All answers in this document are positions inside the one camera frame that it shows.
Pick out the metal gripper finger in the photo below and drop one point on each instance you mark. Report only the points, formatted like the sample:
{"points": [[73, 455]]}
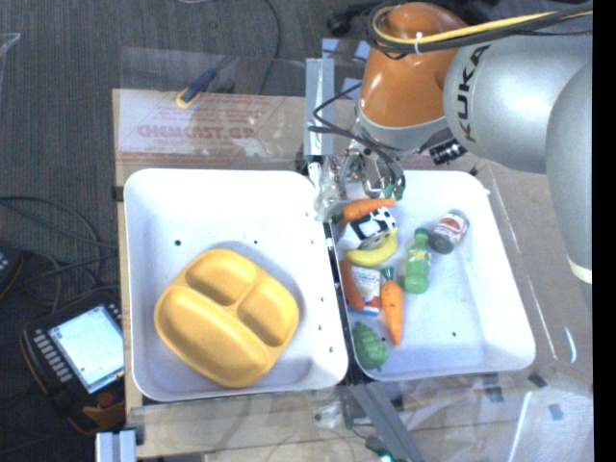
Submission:
{"points": [[348, 187], [373, 187]]}

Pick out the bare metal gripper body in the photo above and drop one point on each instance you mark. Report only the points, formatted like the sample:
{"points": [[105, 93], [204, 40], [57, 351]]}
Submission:
{"points": [[362, 158]]}

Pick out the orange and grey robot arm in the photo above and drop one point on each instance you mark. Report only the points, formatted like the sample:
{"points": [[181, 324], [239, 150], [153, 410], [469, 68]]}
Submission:
{"points": [[500, 94]]}

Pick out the orange carrot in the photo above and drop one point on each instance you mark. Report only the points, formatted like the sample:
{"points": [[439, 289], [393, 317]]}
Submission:
{"points": [[366, 207], [392, 306]]}

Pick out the black and white carton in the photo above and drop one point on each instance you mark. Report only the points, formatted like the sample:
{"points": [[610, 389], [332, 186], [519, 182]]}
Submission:
{"points": [[373, 226]]}

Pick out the yellow banana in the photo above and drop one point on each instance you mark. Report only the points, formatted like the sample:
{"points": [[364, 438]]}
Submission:
{"points": [[373, 255]]}

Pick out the red and white can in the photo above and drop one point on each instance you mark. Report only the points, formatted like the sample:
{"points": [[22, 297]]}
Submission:
{"points": [[448, 233]]}

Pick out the green bottle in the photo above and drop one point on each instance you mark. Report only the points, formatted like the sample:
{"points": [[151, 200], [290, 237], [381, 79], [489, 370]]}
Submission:
{"points": [[417, 267]]}

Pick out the orange sausage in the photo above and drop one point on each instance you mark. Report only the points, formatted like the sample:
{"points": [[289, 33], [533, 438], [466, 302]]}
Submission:
{"points": [[351, 287]]}

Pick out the white red and blue carton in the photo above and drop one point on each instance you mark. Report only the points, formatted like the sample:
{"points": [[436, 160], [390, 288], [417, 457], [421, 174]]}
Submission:
{"points": [[368, 291]]}

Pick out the white plastic tray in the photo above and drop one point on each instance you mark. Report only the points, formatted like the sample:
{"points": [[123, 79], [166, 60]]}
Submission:
{"points": [[471, 306], [216, 210]]}

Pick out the green grapes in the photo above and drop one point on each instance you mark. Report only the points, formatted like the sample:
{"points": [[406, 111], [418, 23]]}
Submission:
{"points": [[369, 347]]}

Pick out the brown cardboard board red print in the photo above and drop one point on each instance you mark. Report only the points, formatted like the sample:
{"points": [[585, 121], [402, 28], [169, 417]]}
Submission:
{"points": [[192, 133]]}

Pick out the yellow divided plate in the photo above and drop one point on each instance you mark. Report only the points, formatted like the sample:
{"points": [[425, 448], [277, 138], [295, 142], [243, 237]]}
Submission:
{"points": [[226, 320]]}

